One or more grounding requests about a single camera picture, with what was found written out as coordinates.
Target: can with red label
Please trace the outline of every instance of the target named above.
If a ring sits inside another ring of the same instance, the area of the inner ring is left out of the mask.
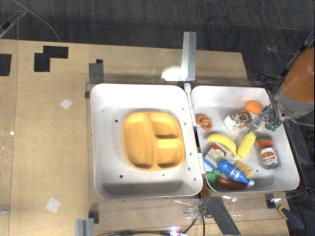
[[[276,150],[273,147],[266,147],[260,151],[265,169],[274,169],[279,166]]]

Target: dark floor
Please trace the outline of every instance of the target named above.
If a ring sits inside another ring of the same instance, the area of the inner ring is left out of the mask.
[[[256,73],[279,76],[315,26],[314,0],[16,1],[37,17],[28,11],[4,38],[58,41],[39,17],[62,42],[180,49],[183,32],[196,31],[199,50],[241,52],[250,80]],[[0,0],[0,25],[16,11],[26,9]],[[302,131],[314,134],[314,128]],[[305,141],[314,160],[314,136]],[[308,225],[303,233],[313,236],[315,201],[301,193],[290,208]]]

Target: wooden table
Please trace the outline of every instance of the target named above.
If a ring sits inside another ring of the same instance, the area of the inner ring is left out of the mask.
[[[68,59],[51,59],[50,72],[34,72],[34,54],[44,45],[67,46]],[[0,123],[0,205],[11,206],[9,214],[0,214],[0,235],[75,235],[75,220],[87,219],[90,207],[89,63],[102,59],[106,74],[160,77],[164,68],[181,64],[182,50],[0,40],[0,53],[12,54],[10,76],[0,77],[0,121],[5,120]],[[197,51],[196,76],[247,80],[240,53]],[[60,106],[66,99],[73,102],[67,110]],[[51,197],[61,202],[56,214],[45,209]],[[249,213],[256,220],[236,223],[243,235],[288,235],[275,210]],[[206,223],[209,235],[221,235],[213,221]],[[202,226],[189,232],[200,235]]]

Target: toy banana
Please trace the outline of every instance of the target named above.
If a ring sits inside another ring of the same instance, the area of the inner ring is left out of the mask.
[[[207,137],[207,140],[209,142],[222,144],[229,151],[231,151],[234,156],[236,156],[236,144],[231,138],[227,137],[226,135],[220,133],[211,134]]]
[[[237,156],[240,158],[245,158],[252,149],[255,140],[256,135],[253,132],[247,134],[237,150]]]

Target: white square marker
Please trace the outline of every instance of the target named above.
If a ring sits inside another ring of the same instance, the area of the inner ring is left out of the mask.
[[[66,99],[62,103],[60,103],[60,106],[62,106],[64,109],[68,109],[72,104],[72,101]]]
[[[59,202],[58,200],[54,198],[50,198],[45,208],[51,211],[52,213],[56,214],[60,205],[61,205],[61,202]]]

